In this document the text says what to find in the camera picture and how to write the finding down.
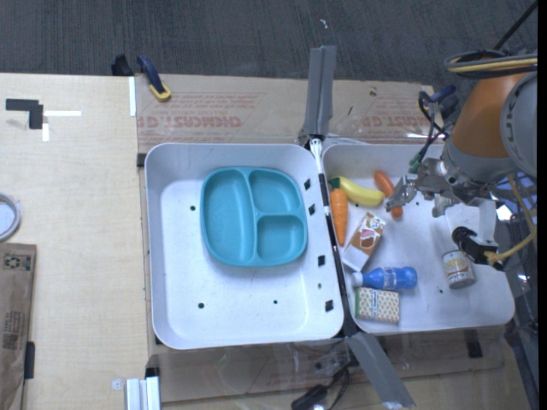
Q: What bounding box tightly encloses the blue divided plate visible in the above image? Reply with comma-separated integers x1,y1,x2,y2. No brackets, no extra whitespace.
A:
199,166,309,268

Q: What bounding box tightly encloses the white round ring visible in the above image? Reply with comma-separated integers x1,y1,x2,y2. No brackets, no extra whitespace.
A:
0,192,22,243

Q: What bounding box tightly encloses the orange carrot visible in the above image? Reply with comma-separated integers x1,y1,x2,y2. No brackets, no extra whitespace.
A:
329,187,350,248

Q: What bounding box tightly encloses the brown paper bag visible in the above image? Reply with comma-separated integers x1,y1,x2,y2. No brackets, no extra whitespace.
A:
0,242,38,410

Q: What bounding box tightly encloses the orange patterned carton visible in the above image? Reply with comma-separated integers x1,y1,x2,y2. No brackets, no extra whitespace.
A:
354,286,402,325

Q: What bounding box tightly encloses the brown and white carton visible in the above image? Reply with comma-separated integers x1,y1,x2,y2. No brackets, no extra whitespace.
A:
341,211,387,273

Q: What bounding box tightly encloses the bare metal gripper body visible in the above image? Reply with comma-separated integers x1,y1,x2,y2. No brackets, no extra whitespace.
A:
415,157,493,208

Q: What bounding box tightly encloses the brown cardboard board red print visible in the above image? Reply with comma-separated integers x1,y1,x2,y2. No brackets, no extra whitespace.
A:
134,73,506,403

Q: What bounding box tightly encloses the black cylinder on white bracket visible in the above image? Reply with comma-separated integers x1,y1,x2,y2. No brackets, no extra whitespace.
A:
451,198,500,267

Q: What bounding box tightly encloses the orange sausage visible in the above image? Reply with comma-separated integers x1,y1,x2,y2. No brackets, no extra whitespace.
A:
373,170,404,220

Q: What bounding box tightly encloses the white plastic tray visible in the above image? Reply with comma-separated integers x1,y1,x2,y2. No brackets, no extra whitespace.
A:
144,142,345,351
321,143,516,337

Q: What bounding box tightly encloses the yellow banana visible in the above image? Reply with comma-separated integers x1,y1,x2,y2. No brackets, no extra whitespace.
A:
328,176,385,208

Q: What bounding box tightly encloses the blue bottle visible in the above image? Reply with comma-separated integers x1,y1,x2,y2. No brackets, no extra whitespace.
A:
350,266,419,291

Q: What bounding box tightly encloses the small can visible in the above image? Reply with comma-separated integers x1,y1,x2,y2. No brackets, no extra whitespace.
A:
441,249,477,290

